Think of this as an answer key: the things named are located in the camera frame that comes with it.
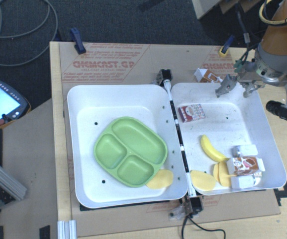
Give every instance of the green plate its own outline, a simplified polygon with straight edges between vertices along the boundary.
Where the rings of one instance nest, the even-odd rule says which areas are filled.
[[[101,133],[94,155],[117,180],[130,187],[141,187],[162,167],[168,149],[149,127],[133,117],[120,117]]]

